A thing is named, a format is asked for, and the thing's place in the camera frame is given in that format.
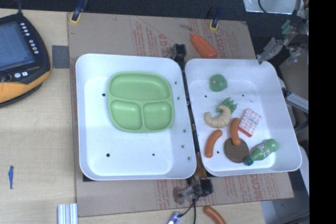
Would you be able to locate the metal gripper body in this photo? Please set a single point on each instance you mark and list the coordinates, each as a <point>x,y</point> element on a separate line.
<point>299,31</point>

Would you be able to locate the brown cardboard board red print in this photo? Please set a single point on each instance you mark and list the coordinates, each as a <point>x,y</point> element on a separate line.
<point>110,34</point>

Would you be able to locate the orange bottle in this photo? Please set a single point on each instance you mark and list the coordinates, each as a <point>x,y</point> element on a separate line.
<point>203,46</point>

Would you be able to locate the cream toy croissant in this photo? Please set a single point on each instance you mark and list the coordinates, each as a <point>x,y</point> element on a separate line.
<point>216,121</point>

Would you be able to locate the orange toy sausage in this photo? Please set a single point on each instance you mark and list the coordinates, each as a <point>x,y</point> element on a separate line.
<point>212,143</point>
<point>214,214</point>
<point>235,129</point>

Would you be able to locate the brown round biscuit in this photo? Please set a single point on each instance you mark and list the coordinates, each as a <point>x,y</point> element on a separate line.
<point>235,153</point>

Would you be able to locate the green rounded toy vegetable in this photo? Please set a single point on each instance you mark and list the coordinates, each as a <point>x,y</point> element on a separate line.
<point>218,83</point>

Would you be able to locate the green plastic bottle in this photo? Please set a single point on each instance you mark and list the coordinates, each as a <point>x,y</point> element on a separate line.
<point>262,152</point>

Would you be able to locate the thin black rod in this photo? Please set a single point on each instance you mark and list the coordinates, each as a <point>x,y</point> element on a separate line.
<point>190,112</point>

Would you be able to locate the white plastic tray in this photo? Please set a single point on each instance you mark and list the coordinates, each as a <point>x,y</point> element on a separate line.
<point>131,154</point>
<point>273,112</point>

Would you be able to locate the green divided plate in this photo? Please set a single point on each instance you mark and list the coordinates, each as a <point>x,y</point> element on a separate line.
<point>139,86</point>

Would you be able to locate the green toy lettuce leaf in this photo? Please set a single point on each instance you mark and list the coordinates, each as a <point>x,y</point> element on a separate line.
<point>229,104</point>

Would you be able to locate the orange and white carton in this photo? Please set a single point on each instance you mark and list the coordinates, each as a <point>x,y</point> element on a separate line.
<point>249,122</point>

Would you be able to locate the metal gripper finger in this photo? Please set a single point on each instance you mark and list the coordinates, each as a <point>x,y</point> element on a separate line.
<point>270,50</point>
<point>295,53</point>

